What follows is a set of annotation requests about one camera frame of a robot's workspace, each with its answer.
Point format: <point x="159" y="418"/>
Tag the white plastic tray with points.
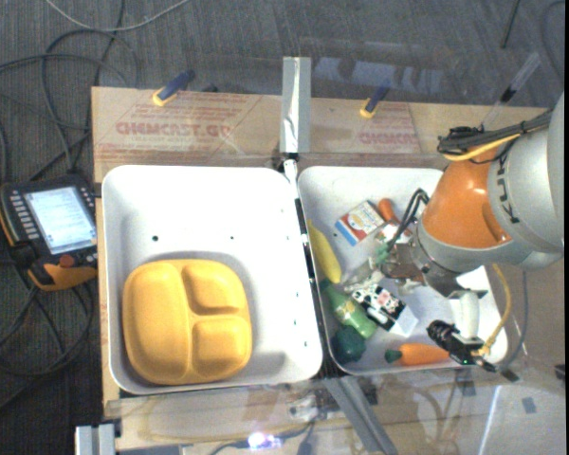
<point x="332" y="192"/>
<point x="208" y="206"/>

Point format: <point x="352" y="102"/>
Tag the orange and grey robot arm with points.
<point x="460" y="206"/>

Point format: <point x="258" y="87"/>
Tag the yellow divided plate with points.
<point x="170" y="320"/>

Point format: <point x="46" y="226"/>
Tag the brown cardboard board, red print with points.
<point x="180" y="131"/>

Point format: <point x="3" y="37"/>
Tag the green bottle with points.
<point x="351" y="312"/>

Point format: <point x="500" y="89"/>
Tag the black cylinder on white bracket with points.
<point x="465" y="308"/>

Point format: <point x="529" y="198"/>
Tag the orange carrot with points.
<point x="387" y="208"/>
<point x="422" y="354"/>

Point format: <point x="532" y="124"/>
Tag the white orange blue carton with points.
<point x="358" y="223"/>

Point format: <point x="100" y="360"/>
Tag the yellow banana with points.
<point x="324" y="254"/>

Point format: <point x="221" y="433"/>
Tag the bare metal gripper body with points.
<point x="408" y="266"/>

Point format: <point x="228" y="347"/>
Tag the black and white cow carton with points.
<point x="384" y="303"/>

